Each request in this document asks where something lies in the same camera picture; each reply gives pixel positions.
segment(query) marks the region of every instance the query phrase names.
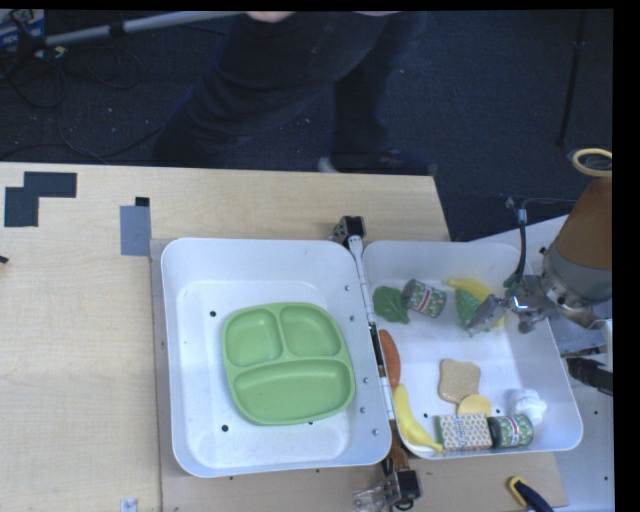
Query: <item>person's leg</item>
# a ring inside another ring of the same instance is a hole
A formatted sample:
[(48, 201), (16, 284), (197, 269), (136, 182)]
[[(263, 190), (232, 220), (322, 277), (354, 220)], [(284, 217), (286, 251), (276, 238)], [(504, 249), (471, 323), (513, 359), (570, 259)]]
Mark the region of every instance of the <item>person's leg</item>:
[(154, 145), (157, 165), (216, 167), (220, 155), (296, 117), (370, 51), (386, 21), (346, 11), (278, 23), (238, 16), (217, 60)]
[(381, 115), (389, 78), (417, 46), (425, 19), (424, 11), (385, 16), (385, 28), (367, 57), (336, 83), (336, 128), (331, 148), (335, 168), (358, 172), (367, 166), (379, 166), (380, 172), (395, 167), (415, 171), (411, 174), (435, 173), (435, 165), (417, 155), (389, 153), (391, 140)]

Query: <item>green plate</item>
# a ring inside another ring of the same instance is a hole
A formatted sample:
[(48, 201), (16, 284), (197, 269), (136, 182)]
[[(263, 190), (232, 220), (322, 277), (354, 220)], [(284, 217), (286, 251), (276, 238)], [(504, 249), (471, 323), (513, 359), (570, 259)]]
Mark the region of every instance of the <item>green plate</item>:
[(255, 424), (316, 421), (353, 399), (353, 367), (342, 332), (314, 304), (236, 311), (224, 324), (222, 352), (233, 400)]

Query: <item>tin can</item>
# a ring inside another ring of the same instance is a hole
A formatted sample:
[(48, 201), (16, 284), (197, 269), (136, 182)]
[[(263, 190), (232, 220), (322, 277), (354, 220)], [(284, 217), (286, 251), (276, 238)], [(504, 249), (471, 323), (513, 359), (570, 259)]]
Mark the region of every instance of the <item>tin can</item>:
[(417, 279), (409, 281), (402, 291), (402, 305), (418, 313), (437, 317), (447, 300), (446, 292), (422, 283)]
[(493, 448), (527, 446), (533, 441), (533, 424), (525, 414), (487, 418)]

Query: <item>black floor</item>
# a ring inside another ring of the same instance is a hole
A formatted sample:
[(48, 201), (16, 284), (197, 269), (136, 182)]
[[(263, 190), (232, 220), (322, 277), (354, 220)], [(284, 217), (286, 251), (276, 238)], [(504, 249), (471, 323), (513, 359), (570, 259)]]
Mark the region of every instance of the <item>black floor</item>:
[[(46, 33), (165, 12), (47, 9)], [(0, 160), (153, 165), (157, 130), (228, 23), (145, 30), (30, 59), (0, 81)], [(0, 50), (5, 70), (13, 56)], [(227, 167), (315, 171), (332, 107), (328, 92), (298, 119), (230, 154)], [(549, 199), (531, 203), (530, 223), (568, 213), (567, 200), (591, 178), (567, 155), (612, 150), (612, 111), (613, 9), (434, 11), (386, 105), (396, 145), (438, 164), (436, 185), (456, 241), (515, 228), (508, 198), (516, 206)]]

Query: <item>wooden table surface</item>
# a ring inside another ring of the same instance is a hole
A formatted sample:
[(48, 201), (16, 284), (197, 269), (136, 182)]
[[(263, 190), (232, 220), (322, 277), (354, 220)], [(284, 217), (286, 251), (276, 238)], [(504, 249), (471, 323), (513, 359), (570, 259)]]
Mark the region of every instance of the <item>wooden table surface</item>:
[[(354, 215), (365, 241), (447, 241), (433, 179), (5, 162), (5, 192), (26, 172), (70, 173), (77, 190), (40, 197), (23, 227), (0, 194), (0, 510), (351, 510), (377, 468), (207, 480), (206, 505), (182, 475), (163, 496), (150, 260), (123, 254), (121, 208), (148, 199), (153, 239), (326, 239)], [(552, 453), (411, 460), (416, 511), (521, 510), (514, 474), (566, 505)]]

